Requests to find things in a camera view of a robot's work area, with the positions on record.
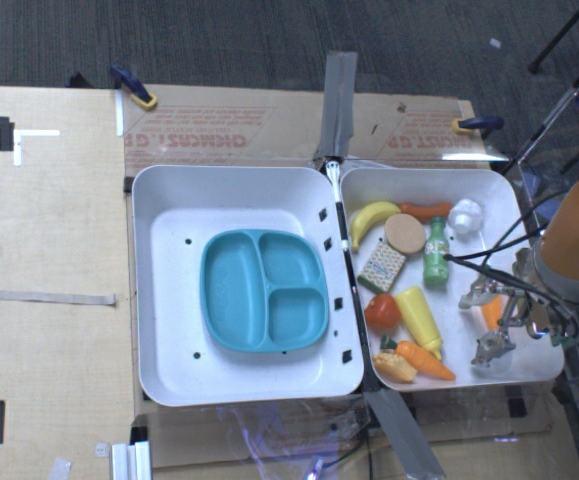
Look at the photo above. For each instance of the yellow corn cob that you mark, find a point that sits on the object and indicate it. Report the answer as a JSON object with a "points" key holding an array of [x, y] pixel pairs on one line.
{"points": [[394, 366]]}

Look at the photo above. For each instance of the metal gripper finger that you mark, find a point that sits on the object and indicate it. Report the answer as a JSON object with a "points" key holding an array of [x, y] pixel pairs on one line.
{"points": [[480, 293], [493, 348]]}

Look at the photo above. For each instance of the small orange toy food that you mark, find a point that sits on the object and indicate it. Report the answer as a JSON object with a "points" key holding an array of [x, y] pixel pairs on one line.
{"points": [[492, 313]]}

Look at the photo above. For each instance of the yellow banana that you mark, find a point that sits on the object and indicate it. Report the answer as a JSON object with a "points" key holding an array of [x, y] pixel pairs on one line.
{"points": [[366, 218]]}

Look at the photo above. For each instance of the red tomato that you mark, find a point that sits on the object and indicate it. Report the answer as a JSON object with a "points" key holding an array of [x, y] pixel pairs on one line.
{"points": [[381, 312]]}

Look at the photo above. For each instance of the tan round biscuit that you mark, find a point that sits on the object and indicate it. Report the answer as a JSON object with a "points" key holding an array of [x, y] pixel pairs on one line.
{"points": [[405, 233]]}

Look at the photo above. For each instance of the green bottle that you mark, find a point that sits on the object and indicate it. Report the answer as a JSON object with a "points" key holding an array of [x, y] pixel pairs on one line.
{"points": [[436, 263]]}

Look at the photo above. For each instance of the orange carrot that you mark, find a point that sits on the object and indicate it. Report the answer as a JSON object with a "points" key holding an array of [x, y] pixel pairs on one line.
{"points": [[426, 360]]}

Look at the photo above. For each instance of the white plastic tray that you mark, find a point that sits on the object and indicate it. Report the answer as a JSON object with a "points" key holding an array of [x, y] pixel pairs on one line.
{"points": [[469, 358], [174, 278]]}

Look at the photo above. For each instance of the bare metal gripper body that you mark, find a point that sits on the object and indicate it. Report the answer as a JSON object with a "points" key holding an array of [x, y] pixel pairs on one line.
{"points": [[531, 308]]}

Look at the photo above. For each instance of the brown cardboard board red print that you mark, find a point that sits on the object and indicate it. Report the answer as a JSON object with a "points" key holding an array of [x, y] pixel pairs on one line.
{"points": [[279, 123]]}

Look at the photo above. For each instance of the blue divided plate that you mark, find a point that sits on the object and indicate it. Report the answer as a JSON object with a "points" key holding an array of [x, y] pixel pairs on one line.
{"points": [[239, 288]]}

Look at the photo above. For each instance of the yellow squeeze bottle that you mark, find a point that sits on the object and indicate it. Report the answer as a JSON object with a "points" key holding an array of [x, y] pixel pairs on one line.
{"points": [[416, 315]]}

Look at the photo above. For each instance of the green and yellow patterned carton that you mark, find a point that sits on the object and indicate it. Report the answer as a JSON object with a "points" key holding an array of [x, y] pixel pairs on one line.
{"points": [[381, 267]]}

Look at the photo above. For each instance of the orange sausage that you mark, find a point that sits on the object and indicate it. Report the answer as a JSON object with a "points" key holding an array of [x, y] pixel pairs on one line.
{"points": [[426, 211]]}

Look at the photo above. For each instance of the white lumpy toy food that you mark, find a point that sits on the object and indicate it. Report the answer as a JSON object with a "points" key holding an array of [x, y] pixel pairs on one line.
{"points": [[466, 215]]}

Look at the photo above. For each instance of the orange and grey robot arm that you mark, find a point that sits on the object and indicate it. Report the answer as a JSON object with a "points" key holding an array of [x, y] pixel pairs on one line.
{"points": [[571, 238]]}

